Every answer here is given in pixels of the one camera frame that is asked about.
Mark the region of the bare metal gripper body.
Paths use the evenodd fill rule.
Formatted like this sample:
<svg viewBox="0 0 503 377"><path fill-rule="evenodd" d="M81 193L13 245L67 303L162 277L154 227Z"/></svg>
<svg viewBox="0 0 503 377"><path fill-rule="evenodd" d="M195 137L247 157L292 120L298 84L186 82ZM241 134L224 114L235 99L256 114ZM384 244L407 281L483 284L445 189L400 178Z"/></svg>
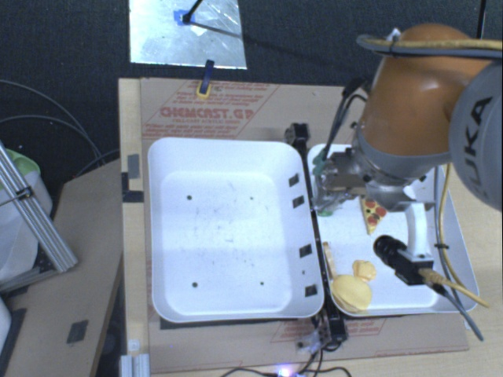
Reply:
<svg viewBox="0 0 503 377"><path fill-rule="evenodd" d="M413 192L406 191L412 183L410 179L392 176L374 166L356 148L331 154L324 163L321 177L332 197L336 191L350 189L356 198L374 200L390 212L405 210L417 201Z"/></svg>

